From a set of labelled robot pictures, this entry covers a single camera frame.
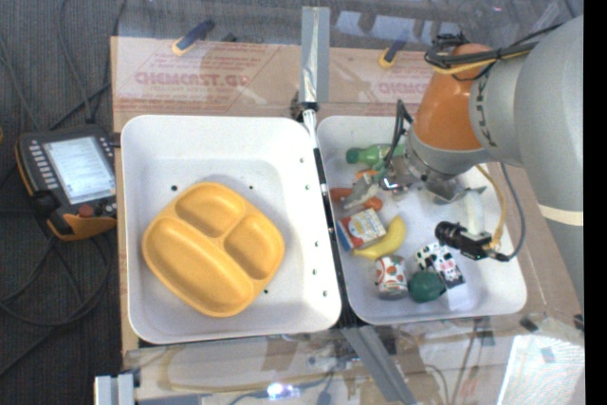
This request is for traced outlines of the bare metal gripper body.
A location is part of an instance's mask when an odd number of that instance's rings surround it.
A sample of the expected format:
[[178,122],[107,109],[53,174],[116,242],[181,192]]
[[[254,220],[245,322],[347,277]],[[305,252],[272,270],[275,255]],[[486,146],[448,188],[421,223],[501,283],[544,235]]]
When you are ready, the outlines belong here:
[[396,156],[379,178],[379,187],[393,193],[408,191],[428,179],[428,167],[417,156]]

